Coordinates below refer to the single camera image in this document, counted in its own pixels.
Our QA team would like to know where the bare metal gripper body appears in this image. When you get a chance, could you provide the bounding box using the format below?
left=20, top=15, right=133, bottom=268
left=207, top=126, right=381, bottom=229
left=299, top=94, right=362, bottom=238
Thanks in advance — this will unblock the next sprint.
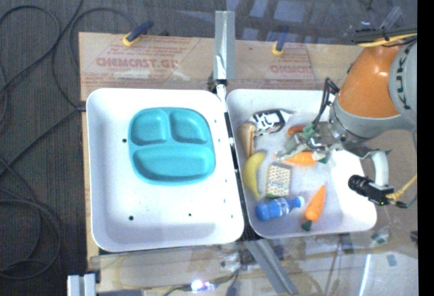
left=294, top=120, right=346, bottom=154

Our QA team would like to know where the orange carrot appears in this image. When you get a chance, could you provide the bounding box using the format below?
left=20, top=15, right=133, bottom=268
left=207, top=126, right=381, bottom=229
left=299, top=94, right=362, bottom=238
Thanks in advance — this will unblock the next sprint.
left=300, top=184, right=328, bottom=232
left=273, top=151, right=330, bottom=167

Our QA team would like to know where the green and yellow patterned carton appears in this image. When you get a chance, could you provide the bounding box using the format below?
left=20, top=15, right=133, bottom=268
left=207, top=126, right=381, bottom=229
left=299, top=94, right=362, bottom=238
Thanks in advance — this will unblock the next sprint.
left=264, top=163, right=293, bottom=199

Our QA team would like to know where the black and white carton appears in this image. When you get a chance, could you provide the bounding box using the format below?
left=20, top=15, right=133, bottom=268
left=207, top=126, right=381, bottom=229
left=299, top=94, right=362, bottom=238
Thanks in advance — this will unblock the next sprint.
left=252, top=109, right=294, bottom=136

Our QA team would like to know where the yellow banana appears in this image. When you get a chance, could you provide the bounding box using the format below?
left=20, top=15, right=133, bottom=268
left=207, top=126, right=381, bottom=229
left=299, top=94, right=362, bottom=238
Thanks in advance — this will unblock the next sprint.
left=242, top=151, right=267, bottom=200

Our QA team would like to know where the tan bread bun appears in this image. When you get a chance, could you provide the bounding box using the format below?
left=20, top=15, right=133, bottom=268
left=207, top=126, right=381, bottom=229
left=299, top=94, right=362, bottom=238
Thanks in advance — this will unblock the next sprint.
left=236, top=122, right=258, bottom=158

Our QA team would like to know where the white plastic tray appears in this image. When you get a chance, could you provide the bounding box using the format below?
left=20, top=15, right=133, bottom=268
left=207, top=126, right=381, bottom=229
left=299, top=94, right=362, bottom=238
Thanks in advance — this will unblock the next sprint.
left=225, top=88, right=378, bottom=240
left=85, top=87, right=245, bottom=253

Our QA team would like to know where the blue plastic bottle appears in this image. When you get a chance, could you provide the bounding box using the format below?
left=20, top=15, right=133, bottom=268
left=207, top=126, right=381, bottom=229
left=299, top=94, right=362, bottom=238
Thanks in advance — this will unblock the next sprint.
left=254, top=196, right=306, bottom=223

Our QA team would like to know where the blue divided plate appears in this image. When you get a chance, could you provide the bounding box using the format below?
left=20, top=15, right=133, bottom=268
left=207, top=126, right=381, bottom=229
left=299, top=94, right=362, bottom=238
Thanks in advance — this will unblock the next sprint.
left=127, top=107, right=217, bottom=186

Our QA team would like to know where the brown cardboard board red print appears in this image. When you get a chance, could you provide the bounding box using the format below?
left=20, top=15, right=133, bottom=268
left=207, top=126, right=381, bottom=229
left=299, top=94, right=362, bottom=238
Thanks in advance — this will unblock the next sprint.
left=78, top=32, right=418, bottom=293

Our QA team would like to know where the black cylinder on white bracket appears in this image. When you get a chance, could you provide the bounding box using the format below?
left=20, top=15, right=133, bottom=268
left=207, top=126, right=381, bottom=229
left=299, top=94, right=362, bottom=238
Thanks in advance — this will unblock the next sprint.
left=348, top=148, right=396, bottom=206

